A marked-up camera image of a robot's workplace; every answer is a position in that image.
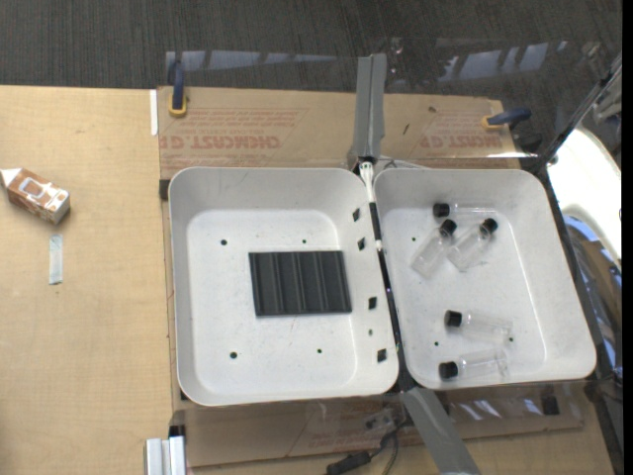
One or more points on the white plastic tray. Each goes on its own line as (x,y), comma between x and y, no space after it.
(217,285)
(539,285)

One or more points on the black ribbed rack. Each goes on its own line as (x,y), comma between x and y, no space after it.
(299,283)

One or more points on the thin black and white rod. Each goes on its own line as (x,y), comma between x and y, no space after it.
(374,217)

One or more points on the brown cardboard board red print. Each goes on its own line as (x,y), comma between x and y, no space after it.
(277,126)

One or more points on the clear plastic bottle black cap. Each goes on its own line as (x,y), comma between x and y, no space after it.
(448,370)
(431,255)
(452,318)
(469,250)
(441,210)

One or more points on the brown and white carton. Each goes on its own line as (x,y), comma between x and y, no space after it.
(37,197)

